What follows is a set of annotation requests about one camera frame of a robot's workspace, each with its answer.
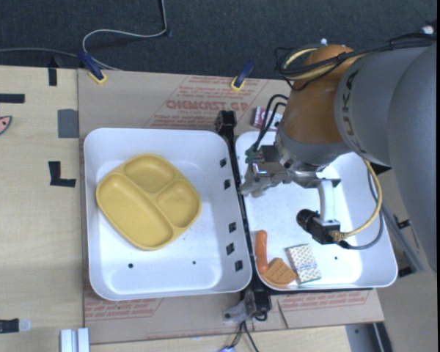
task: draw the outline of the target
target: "cardboard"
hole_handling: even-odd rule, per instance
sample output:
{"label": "cardboard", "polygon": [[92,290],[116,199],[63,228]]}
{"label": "cardboard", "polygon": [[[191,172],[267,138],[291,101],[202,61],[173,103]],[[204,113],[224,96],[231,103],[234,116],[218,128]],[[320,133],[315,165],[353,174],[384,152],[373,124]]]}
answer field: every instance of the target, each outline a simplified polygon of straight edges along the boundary
{"label": "cardboard", "polygon": [[[83,141],[97,128],[179,128],[213,130],[221,110],[236,113],[236,134],[252,126],[258,106],[275,94],[288,95],[280,80],[248,79],[240,92],[230,78],[106,71],[105,84],[96,84],[86,70],[78,71],[78,110],[81,180],[84,179]],[[81,217],[87,246],[84,181]],[[84,286],[84,320],[92,344],[134,340],[232,334],[237,326],[223,321],[223,311],[236,305],[239,293],[106,301],[88,279]],[[384,319],[376,290],[299,293],[272,296],[267,321],[254,321],[252,331],[285,330]]]}

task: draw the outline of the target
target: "blue clip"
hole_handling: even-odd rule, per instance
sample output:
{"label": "blue clip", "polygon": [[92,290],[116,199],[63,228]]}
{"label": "blue clip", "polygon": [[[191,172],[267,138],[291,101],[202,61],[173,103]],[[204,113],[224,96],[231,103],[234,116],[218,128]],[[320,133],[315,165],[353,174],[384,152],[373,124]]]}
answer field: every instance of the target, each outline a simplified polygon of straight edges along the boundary
{"label": "blue clip", "polygon": [[85,64],[85,67],[88,68],[88,75],[93,78],[96,83],[104,84],[106,82],[108,77],[101,72],[101,69],[98,67],[98,64],[96,64],[96,61],[93,60],[93,58],[87,52],[79,51],[77,53],[77,57]]}
{"label": "blue clip", "polygon": [[240,74],[238,74],[236,77],[234,77],[232,83],[230,84],[231,90],[234,92],[239,92],[241,89],[243,89],[243,86],[246,82],[246,78],[248,78],[252,71],[254,69],[254,62],[250,61],[248,64],[245,65],[245,67],[242,69]]}

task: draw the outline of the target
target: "black mat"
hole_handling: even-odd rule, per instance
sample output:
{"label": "black mat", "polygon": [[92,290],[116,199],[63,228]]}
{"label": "black mat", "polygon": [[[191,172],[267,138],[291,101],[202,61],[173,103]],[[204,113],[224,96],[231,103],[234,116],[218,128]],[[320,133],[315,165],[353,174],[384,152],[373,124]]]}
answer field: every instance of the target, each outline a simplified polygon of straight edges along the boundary
{"label": "black mat", "polygon": [[[98,34],[89,52],[123,70],[233,76],[255,61],[256,78],[277,78],[276,47],[320,42],[366,48],[436,19],[437,0],[164,0],[172,37]],[[86,34],[162,29],[159,0],[0,0],[0,48],[76,54]],[[2,65],[45,67],[44,52],[0,53]],[[61,58],[67,67],[78,61]]]}

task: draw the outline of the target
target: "yellow plate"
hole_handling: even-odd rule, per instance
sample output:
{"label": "yellow plate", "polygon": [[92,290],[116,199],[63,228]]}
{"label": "yellow plate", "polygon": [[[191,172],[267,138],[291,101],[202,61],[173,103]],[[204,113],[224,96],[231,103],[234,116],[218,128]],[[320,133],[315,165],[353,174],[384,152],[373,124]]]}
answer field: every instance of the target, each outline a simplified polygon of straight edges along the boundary
{"label": "yellow plate", "polygon": [[179,237],[202,206],[189,180],[154,154],[138,155],[108,173],[96,188],[96,201],[116,231],[145,250]]}

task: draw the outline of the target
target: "white tray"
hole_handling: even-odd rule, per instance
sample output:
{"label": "white tray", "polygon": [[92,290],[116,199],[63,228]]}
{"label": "white tray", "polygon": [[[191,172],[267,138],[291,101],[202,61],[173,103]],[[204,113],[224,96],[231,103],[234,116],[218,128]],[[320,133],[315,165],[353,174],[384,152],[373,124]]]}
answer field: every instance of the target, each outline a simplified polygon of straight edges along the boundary
{"label": "white tray", "polygon": [[[175,165],[202,199],[202,212],[178,239],[155,251],[135,248],[98,208],[105,174],[138,154]],[[226,142],[210,131],[101,128],[84,142],[89,279],[108,300],[238,292],[252,267]]]}
{"label": "white tray", "polygon": [[[268,132],[262,144],[272,144],[275,133]],[[244,175],[245,151],[257,139],[257,132],[240,135],[235,149],[240,173]],[[369,218],[375,209],[367,180],[367,170],[362,159],[356,154],[341,155],[318,177],[340,178],[342,181],[334,189],[336,218],[341,222],[341,230],[357,228]],[[320,210],[317,189],[305,189],[295,183],[280,184],[269,188],[264,195],[254,198],[244,197],[246,215],[254,244],[255,233],[268,233],[268,260],[282,258],[289,263],[285,248],[308,243],[316,258],[322,279],[299,285],[296,281],[287,287],[267,286],[279,290],[336,290],[366,287],[386,287],[397,277],[397,263],[389,240],[386,225],[380,241],[369,249],[347,250],[337,245],[320,245],[312,239],[296,222],[296,214],[302,209]],[[371,242],[377,235],[378,217],[361,233],[347,239],[354,246]]]}

